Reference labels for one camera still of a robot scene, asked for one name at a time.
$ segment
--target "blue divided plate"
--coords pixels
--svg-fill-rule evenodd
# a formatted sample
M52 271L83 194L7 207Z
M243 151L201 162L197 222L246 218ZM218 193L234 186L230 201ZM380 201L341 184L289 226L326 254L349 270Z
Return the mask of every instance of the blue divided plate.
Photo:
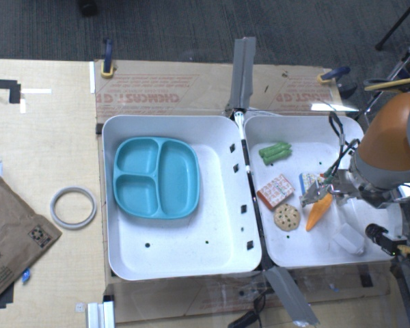
M199 164L193 148L165 137L135 137L115 154L113 188L126 213L150 219L178 219L199 202Z

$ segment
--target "toy carrot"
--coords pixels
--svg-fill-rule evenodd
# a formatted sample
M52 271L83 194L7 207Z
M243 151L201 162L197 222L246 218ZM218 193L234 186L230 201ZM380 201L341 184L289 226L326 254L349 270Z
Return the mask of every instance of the toy carrot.
M327 193L324 198L315 202L312 206L312 209L308 215L307 225L305 225L305 229L310 231L314 225L318 223L320 218L327 212L331 203L333 202L333 195Z

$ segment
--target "white ring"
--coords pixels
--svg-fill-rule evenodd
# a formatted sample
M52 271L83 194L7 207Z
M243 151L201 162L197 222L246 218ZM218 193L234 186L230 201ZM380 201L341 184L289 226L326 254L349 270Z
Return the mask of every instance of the white ring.
M55 211L55 205L57 200L62 197L64 194L69 193L69 192L78 192L78 193L82 193L84 195L86 195L88 197L88 199L90 199L91 203L92 203L92 211L91 214L89 215L89 217L87 217L85 220L83 220L82 222L78 222L78 223L68 223L68 222L64 222L62 221L57 215L56 215L56 211ZM89 224L91 222L91 220L96 216L96 211L97 211L97 202L96 202L96 198L92 195L92 193L87 190L84 187L80 187L80 186L69 186L69 187L65 187L63 189L60 189L52 198L51 202L50 202L50 213L52 215L53 220L55 221L55 223L57 223L59 226L63 227L63 228L67 228L69 230L78 230L79 228L82 228L83 226L86 226L87 224Z

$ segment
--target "white object in bin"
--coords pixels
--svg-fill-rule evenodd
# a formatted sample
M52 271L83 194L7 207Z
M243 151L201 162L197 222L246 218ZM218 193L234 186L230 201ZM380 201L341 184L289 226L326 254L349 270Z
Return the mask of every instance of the white object in bin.
M362 255L364 253L364 237L348 223L343 224L333 240L350 254Z

